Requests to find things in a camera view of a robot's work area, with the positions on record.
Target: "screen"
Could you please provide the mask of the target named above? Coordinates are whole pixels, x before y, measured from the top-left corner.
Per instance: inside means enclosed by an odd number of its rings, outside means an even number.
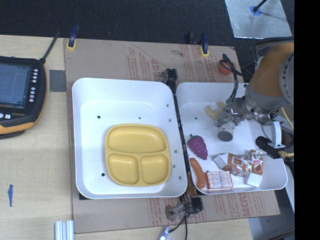
[[[0,107],[24,109],[31,67],[0,63]]]

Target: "empty white tray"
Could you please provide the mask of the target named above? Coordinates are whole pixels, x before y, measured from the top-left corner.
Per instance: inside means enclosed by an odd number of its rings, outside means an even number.
[[[189,158],[196,158],[204,172],[221,171],[214,162],[214,158],[221,153],[233,153],[235,155],[245,155],[249,150],[255,149],[264,154],[263,150],[258,149],[255,144],[256,138],[264,136],[261,125],[255,120],[241,121],[240,125],[234,128],[233,139],[225,142],[218,138],[218,127],[215,120],[206,115],[205,108],[210,105],[213,110],[218,109],[217,102],[225,102],[231,95],[234,88],[233,83],[181,83],[176,90],[180,119],[183,129],[185,142],[193,136],[203,137],[208,150],[207,160],[198,158],[188,147]],[[239,84],[236,97],[242,97],[245,88]],[[233,188],[231,189],[199,189],[206,195],[239,193],[250,191],[278,190],[286,186],[288,175],[284,161],[272,159],[268,155],[263,157],[263,179],[259,187],[246,184],[246,178],[231,174]],[[197,177],[191,168],[191,175],[194,183]]]
[[[161,82],[81,78],[72,87],[75,176],[79,192],[90,199],[178,197],[187,174],[173,94]],[[105,164],[105,135],[118,124],[161,129],[168,140],[169,178],[154,186],[115,183]]]

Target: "robotic hand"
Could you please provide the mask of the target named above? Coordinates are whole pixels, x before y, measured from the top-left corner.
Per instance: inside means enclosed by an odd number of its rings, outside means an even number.
[[[258,58],[258,51],[265,48],[269,48],[268,51]],[[221,129],[230,129],[244,119],[254,119],[263,127],[271,128],[272,132],[271,140],[259,137],[256,144],[260,148],[265,147],[264,149],[266,147],[283,149],[282,130],[293,135],[293,124],[278,114],[278,111],[286,105],[294,106],[294,39],[291,37],[264,39],[251,50],[256,65],[255,73],[246,85],[244,96],[241,98],[235,97],[238,81],[236,74],[233,73],[234,90],[227,99],[225,108],[221,110],[216,125]],[[225,54],[223,59],[235,72],[233,64]],[[218,137],[222,141],[232,139],[228,131],[219,131]]]

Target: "purple grapes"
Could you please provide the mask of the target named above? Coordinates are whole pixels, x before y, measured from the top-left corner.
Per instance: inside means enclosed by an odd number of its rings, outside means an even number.
[[[197,155],[197,157],[207,160],[208,150],[204,139],[201,136],[190,135],[191,138],[187,141],[187,146],[192,150],[193,153]]]

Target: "black antenna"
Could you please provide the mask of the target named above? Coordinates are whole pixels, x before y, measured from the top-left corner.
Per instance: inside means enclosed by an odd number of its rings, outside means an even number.
[[[57,41],[59,35],[60,35],[60,32],[58,31],[58,32],[55,34],[55,37],[53,38],[53,40],[52,40],[52,42],[51,42],[48,50],[47,50],[46,53],[44,54],[44,56],[43,56],[41,59],[39,59],[39,61],[40,61],[42,64],[45,64],[46,58],[48,57],[51,49],[54,47],[55,42]]]

